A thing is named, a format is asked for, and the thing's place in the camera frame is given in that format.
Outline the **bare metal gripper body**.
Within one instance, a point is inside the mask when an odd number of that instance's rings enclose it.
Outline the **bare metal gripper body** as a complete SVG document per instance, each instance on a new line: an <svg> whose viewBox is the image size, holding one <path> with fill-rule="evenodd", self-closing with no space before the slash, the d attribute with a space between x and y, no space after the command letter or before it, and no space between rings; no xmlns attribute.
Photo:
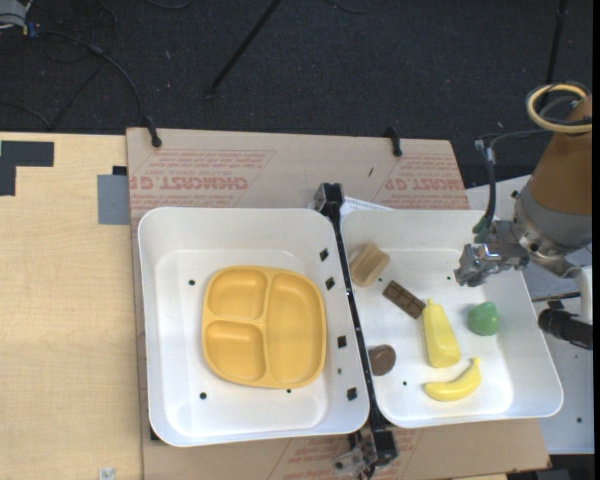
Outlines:
<svg viewBox="0 0 600 480"><path fill-rule="evenodd" d="M478 246L478 265L485 275L535 264L557 277L575 277L580 266L567 259L574 251L530 222L495 220Z"/></svg>

